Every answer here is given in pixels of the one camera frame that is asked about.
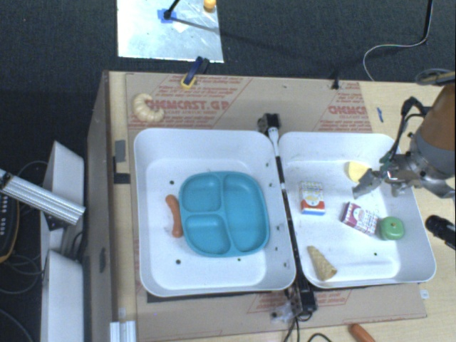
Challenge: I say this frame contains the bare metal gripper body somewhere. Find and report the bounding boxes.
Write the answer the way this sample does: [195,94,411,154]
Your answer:
[381,153,456,200]

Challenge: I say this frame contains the yellow cheese slice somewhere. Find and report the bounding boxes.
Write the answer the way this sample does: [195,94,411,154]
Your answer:
[343,160,370,183]

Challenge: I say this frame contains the purple and white carton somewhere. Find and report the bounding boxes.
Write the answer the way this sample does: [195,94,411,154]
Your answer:
[340,202,380,235]

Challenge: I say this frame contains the green round doughnut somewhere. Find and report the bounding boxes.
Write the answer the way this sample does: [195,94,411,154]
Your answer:
[378,216,405,242]

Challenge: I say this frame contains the red and white carton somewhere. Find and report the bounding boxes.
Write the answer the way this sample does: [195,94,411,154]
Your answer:
[299,180,327,216]

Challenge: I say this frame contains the white plastic tray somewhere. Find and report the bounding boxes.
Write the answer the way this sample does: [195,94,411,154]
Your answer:
[277,131,437,289]
[133,128,298,298]

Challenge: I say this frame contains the thin black and white rod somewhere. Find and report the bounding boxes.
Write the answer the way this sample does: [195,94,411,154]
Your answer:
[269,128,311,299]

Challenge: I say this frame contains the tan ice cream cone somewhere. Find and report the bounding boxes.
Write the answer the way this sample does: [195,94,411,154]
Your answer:
[306,245,338,282]

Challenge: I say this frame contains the brown cardboard board red print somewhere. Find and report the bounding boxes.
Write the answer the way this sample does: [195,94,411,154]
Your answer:
[125,72,428,326]

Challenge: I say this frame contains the blue divided plate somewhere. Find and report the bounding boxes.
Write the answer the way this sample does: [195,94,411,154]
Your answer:
[178,171,271,258]

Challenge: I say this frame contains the cream croissant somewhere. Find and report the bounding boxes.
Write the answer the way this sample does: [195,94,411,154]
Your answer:
[133,93,166,123]

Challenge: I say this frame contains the black cylinder on white bracket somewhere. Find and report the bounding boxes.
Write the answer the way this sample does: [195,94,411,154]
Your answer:
[425,214,456,252]

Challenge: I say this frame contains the black block with thin wires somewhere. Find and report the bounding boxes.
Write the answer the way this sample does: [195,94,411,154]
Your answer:
[257,113,283,133]
[290,286,318,316]

